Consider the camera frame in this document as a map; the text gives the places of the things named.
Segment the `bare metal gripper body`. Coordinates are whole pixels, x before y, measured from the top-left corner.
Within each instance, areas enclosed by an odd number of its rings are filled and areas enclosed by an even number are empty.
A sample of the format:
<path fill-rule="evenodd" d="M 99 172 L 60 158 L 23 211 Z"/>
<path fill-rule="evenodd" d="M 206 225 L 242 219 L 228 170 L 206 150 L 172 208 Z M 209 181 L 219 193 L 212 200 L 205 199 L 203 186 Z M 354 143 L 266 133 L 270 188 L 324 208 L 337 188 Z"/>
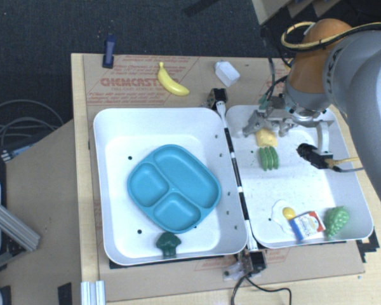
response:
<path fill-rule="evenodd" d="M 324 95 L 283 95 L 272 97 L 263 105 L 265 108 L 257 114 L 256 128 L 311 128 L 316 126 L 317 118 L 329 107 L 330 101 Z"/>

